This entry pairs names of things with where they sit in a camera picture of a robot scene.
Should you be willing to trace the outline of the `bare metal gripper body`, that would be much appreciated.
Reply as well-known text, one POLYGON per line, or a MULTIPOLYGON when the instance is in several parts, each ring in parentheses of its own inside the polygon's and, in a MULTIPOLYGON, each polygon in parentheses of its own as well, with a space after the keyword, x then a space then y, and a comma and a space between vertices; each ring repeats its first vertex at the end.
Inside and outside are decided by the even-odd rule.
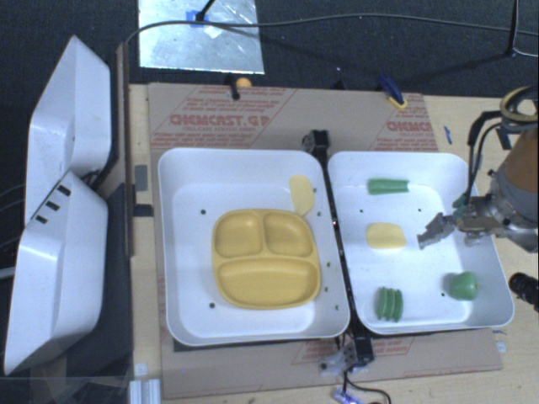
POLYGON ((537 197, 506 199, 502 194, 461 196, 453 203, 456 228, 467 236, 467 244, 486 236, 506 238, 526 252, 538 251, 537 197))

